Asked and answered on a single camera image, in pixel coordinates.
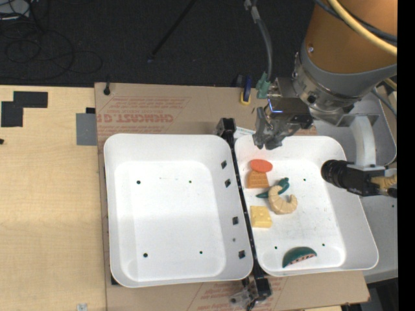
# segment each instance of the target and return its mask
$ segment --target white tray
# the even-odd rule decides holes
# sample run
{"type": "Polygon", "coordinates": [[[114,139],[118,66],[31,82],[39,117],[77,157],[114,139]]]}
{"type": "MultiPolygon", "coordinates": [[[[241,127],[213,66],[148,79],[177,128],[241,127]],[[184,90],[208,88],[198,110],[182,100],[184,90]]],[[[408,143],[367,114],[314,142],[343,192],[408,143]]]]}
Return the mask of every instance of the white tray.
{"type": "Polygon", "coordinates": [[[292,136],[274,150],[258,149],[251,135],[235,144],[246,205],[267,206],[271,228],[253,228],[260,266],[270,275],[286,276],[324,271],[366,270],[378,261],[372,232],[357,195],[325,182],[320,169],[329,159],[345,160],[341,145],[325,136],[292,136]],[[267,173],[270,185],[289,178],[290,187],[281,196],[294,194],[298,207],[291,214],[272,212],[267,199],[255,195],[266,189],[247,189],[246,175],[252,159],[273,164],[267,173]],[[307,246],[317,257],[283,268],[284,254],[307,246]]]}
{"type": "Polygon", "coordinates": [[[231,150],[214,135],[104,145],[110,266],[126,287],[243,279],[253,266],[231,150]]]}

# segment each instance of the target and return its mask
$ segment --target red oval toy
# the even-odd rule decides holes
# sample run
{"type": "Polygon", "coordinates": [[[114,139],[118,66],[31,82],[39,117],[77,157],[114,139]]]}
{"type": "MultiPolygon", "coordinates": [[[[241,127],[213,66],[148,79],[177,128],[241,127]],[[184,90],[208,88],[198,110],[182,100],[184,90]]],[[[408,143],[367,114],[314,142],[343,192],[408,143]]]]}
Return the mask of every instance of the red oval toy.
{"type": "Polygon", "coordinates": [[[272,170],[272,163],[264,159],[251,160],[250,166],[252,170],[260,173],[267,173],[272,170]]]}

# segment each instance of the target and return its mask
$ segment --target cardboard box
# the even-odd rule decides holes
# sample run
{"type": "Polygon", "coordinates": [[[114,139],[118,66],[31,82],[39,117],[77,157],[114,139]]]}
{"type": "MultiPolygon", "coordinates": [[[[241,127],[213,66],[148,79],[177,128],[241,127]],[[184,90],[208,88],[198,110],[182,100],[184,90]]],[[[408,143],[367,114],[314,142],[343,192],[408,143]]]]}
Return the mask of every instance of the cardboard box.
{"type": "MultiPolygon", "coordinates": [[[[241,310],[229,303],[230,296],[242,289],[241,281],[136,289],[112,284],[102,147],[115,133],[212,134],[223,117],[234,118],[238,127],[249,132],[255,129],[256,108],[267,102],[252,93],[250,105],[243,106],[238,88],[110,84],[110,94],[105,95],[105,86],[95,84],[95,101],[108,311],[241,310]]],[[[300,133],[315,135],[316,131],[312,128],[300,133]]],[[[316,308],[362,303],[370,298],[361,271],[270,277],[269,281],[272,296],[254,310],[316,308]]]]}

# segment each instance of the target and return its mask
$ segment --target wooden surface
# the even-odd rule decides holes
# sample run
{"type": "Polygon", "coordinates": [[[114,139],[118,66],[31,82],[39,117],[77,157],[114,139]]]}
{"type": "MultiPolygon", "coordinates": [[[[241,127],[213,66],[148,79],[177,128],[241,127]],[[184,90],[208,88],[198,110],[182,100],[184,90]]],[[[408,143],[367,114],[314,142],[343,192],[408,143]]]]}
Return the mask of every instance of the wooden surface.
{"type": "Polygon", "coordinates": [[[75,125],[94,90],[0,86],[0,101],[13,91],[49,105],[0,128],[0,310],[105,310],[97,147],[77,146],[75,125]]]}

